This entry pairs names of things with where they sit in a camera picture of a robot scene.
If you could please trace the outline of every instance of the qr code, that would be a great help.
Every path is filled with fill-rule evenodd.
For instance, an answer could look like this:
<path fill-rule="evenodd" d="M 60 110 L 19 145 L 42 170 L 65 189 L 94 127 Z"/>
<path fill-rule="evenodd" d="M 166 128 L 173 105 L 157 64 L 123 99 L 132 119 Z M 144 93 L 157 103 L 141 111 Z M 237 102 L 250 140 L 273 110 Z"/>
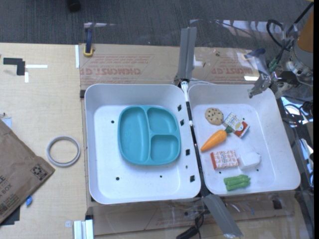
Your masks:
<path fill-rule="evenodd" d="M 40 180 L 42 181 L 48 173 L 39 165 L 37 164 L 31 169 L 31 172 Z"/>
<path fill-rule="evenodd" d="M 7 206 L 0 204 L 0 215 L 4 214 L 6 210 L 8 210 Z"/>

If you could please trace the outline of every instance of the white tray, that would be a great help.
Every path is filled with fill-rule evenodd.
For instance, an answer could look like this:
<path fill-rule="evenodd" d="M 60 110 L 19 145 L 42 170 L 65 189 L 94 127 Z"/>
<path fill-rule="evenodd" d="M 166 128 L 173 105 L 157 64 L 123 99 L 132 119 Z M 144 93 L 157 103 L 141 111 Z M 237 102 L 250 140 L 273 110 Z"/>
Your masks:
<path fill-rule="evenodd" d="M 300 184 L 294 155 L 282 122 L 273 92 L 248 97 L 251 85 L 193 85 L 188 95 L 192 110 L 195 135 L 200 148 L 223 125 L 211 125 L 205 118 L 209 107 L 220 109 L 224 118 L 233 112 L 250 126 L 246 134 L 239 138 L 229 133 L 226 140 L 214 148 L 200 153 L 204 179 L 210 192 L 217 195 L 239 195 L 257 192 L 292 190 Z M 235 150 L 241 153 L 257 152 L 261 163 L 248 170 L 239 167 L 214 170 L 210 153 L 212 151 Z M 223 178 L 246 174 L 251 184 L 246 188 L 227 191 Z"/>
<path fill-rule="evenodd" d="M 158 106 L 175 115 L 182 139 L 175 161 L 159 166 L 135 165 L 122 157 L 118 119 L 123 109 L 133 105 Z M 174 85 L 96 84 L 85 92 L 85 112 L 89 188 L 97 202 L 188 199 L 199 193 L 201 183 L 181 89 Z"/>

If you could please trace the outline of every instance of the green beans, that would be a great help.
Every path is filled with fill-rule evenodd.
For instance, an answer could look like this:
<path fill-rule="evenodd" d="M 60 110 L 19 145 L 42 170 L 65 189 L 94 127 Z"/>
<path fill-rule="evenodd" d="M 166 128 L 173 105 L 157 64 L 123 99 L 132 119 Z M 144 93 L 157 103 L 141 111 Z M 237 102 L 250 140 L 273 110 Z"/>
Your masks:
<path fill-rule="evenodd" d="M 250 177 L 245 174 L 241 174 L 234 177 L 224 178 L 224 183 L 226 185 L 227 191 L 245 188 L 250 184 Z"/>

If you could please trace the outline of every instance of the transparent plastic sheet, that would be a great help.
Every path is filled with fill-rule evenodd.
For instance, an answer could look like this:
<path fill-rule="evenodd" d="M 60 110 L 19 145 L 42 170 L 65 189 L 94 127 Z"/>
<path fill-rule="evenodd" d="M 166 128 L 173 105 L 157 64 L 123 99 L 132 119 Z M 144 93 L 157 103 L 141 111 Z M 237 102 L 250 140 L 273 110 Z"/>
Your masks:
<path fill-rule="evenodd" d="M 189 27 L 194 26 L 197 37 L 190 80 L 194 83 L 254 84 L 260 73 L 268 73 L 267 65 L 280 49 L 269 37 L 266 22 L 190 20 Z M 96 83 L 174 84 L 180 30 L 162 33 L 148 26 L 130 25 L 130 28 L 134 28 L 136 34 L 131 35 L 132 39 L 117 40 L 113 36 L 121 33 L 125 36 L 127 26 L 103 23 L 100 27 L 93 27 L 94 56 L 91 58 L 82 55 L 84 44 L 80 44 L 83 91 Z M 291 35 L 297 37 L 299 28 L 295 25 Z M 280 29 L 273 27 L 272 31 L 280 39 Z M 264 52 L 246 56 L 260 49 Z M 288 56 L 288 52 L 284 53 L 284 59 Z M 303 101 L 312 98 L 308 86 L 286 93 L 292 93 Z M 289 130 L 287 134 L 295 138 Z M 294 149 L 294 155 L 300 156 L 299 148 Z M 246 238 L 313 238 L 311 205 L 307 204 L 311 202 L 308 189 L 304 186 L 295 191 L 258 193 L 223 200 Z M 88 192 L 87 215 L 109 222 L 107 226 L 95 224 L 97 238 L 176 238 L 190 227 L 196 227 L 195 219 L 205 209 L 200 198 L 187 203 L 183 200 L 148 204 L 100 206 Z M 202 216 L 201 237 L 197 233 L 192 238 L 225 238 L 211 214 L 204 213 Z"/>

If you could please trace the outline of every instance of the orange carrot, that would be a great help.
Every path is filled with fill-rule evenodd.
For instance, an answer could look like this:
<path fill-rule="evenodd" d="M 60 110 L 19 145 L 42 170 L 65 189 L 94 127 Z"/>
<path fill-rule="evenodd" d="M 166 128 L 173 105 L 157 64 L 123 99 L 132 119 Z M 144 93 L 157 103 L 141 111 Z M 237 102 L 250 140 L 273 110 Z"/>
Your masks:
<path fill-rule="evenodd" d="M 227 137 L 227 132 L 225 130 L 218 130 L 215 132 L 207 141 L 206 143 L 200 148 L 200 151 L 206 151 L 211 147 L 223 142 Z"/>

